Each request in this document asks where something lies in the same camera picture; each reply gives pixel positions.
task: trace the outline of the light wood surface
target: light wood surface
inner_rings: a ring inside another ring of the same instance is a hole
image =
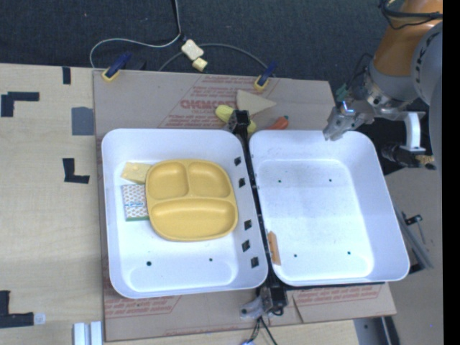
[[[103,320],[96,141],[73,136],[71,109],[93,107],[92,70],[0,64],[0,93],[40,92],[0,118],[0,290],[10,313],[44,313],[46,323],[0,329],[0,344],[71,344],[74,323]],[[63,158],[89,184],[65,183]],[[279,344],[358,344],[353,321],[271,329]],[[117,344],[240,344],[251,331]],[[256,344],[270,344],[261,330]]]

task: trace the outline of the white plastic tray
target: white plastic tray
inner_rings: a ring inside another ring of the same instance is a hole
[[[176,242],[150,222],[125,221],[120,177],[127,161],[156,163],[197,158],[228,173],[238,205],[230,234],[208,241]],[[116,129],[102,141],[109,272],[115,290],[128,298],[242,290],[261,285],[268,273],[254,199],[239,140],[223,130]]]
[[[276,275],[293,286],[400,280],[409,260],[374,145],[359,132],[256,132],[250,150]]]

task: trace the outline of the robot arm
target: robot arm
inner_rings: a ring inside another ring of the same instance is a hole
[[[430,129],[431,142],[441,168],[441,124],[437,121],[441,120],[443,0],[404,0],[398,11],[391,10],[400,1],[381,0],[380,9],[390,26],[361,83],[339,89],[337,106],[323,133],[326,139],[335,140],[344,132],[371,124],[376,117],[404,121],[407,138],[403,148],[421,155],[425,150],[420,147],[419,119],[424,113],[405,110],[420,97],[431,107],[430,128],[435,127]]]

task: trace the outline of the divided yellow plate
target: divided yellow plate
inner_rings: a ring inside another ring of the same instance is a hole
[[[196,159],[162,161],[145,180],[153,229],[177,242],[216,239],[238,222],[238,208],[229,176],[215,162]]]

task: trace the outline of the cardboard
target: cardboard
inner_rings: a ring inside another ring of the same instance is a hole
[[[257,129],[289,116],[288,129],[322,129],[334,100],[327,82],[271,78],[263,93],[253,88],[255,77],[121,71],[111,83],[93,72],[94,112],[98,155],[99,210],[103,257],[105,340],[230,331],[252,328],[241,319],[241,305],[255,298],[255,290],[237,290],[163,298],[123,298],[111,286],[105,232],[101,140],[117,128],[219,129],[225,123],[214,110],[219,104],[236,108],[241,89],[277,103],[252,117]],[[325,287],[287,292],[282,316],[268,318],[270,326],[284,326],[395,314],[388,284]]]

